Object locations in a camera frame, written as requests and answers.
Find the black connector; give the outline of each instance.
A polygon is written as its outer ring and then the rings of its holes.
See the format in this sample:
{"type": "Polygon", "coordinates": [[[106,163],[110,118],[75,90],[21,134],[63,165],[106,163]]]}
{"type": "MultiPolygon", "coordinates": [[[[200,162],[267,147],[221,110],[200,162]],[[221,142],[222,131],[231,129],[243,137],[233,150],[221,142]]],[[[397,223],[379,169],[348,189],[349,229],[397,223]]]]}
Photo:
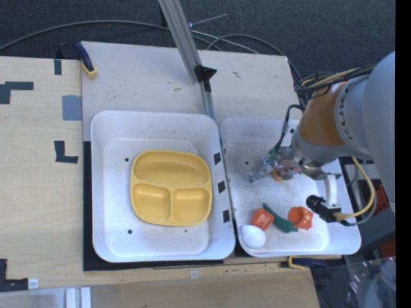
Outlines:
{"type": "Polygon", "coordinates": [[[329,208],[325,202],[326,201],[324,198],[320,198],[315,195],[310,195],[306,200],[307,207],[317,213],[321,219],[328,223],[336,222],[337,218],[334,217],[334,213],[341,212],[341,208],[338,206],[329,208]]]}

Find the red object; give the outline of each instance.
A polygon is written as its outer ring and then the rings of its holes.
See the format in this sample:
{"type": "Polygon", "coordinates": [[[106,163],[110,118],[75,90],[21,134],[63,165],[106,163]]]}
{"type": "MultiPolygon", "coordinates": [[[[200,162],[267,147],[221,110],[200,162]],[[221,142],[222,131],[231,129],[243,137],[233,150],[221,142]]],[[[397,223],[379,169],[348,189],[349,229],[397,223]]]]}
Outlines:
{"type": "Polygon", "coordinates": [[[250,225],[266,230],[273,222],[274,216],[271,213],[268,213],[264,208],[258,208],[252,215],[250,225]]]}
{"type": "Polygon", "coordinates": [[[308,230],[312,226],[313,215],[314,213],[304,207],[292,207],[288,213],[288,220],[293,222],[294,227],[308,230]]]}

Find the black clamp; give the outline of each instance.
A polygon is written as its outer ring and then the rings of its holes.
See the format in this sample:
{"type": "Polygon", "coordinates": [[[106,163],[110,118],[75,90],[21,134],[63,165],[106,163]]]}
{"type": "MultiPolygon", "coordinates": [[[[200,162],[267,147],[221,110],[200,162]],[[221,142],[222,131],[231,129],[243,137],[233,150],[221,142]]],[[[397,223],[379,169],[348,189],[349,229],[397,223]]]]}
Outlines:
{"type": "Polygon", "coordinates": [[[0,259],[0,292],[28,290],[28,278],[21,280],[6,279],[7,259],[0,259]]]}
{"type": "Polygon", "coordinates": [[[194,68],[194,73],[197,77],[198,82],[204,83],[204,90],[207,92],[211,92],[210,79],[214,74],[216,74],[216,72],[216,69],[211,69],[203,65],[197,65],[194,68]]]}

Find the green toy vegetable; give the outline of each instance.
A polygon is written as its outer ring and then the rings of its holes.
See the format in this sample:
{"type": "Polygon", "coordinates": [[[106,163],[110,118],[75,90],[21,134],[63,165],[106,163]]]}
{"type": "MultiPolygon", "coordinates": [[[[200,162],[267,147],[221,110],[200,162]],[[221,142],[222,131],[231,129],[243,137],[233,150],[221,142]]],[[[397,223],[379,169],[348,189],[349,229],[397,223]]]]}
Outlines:
{"type": "Polygon", "coordinates": [[[274,216],[274,226],[284,233],[298,232],[298,228],[294,227],[294,223],[290,220],[284,219],[276,214],[267,204],[263,203],[263,208],[274,216]]]}

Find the dark background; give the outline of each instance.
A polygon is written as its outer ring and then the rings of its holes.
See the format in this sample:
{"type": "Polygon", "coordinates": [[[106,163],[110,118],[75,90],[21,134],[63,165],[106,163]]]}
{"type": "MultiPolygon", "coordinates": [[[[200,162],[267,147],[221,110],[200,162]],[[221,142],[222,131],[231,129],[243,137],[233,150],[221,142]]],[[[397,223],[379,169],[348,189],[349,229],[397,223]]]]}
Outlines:
{"type": "MultiPolygon", "coordinates": [[[[258,37],[286,55],[301,75],[344,71],[379,62],[396,48],[396,0],[180,0],[192,23],[228,13],[193,30],[216,37],[258,37]]],[[[60,28],[4,45],[44,29],[80,21],[127,20],[161,25],[157,0],[1,0],[0,55],[54,58],[65,44],[76,58],[81,40],[175,46],[168,31],[146,26],[90,24],[60,28]]],[[[212,38],[202,36],[208,41],[212,38]]],[[[266,54],[271,47],[249,38],[232,41],[266,54]]],[[[207,45],[196,41],[199,49],[207,45]]],[[[226,51],[246,50],[222,44],[226,51]]]]}

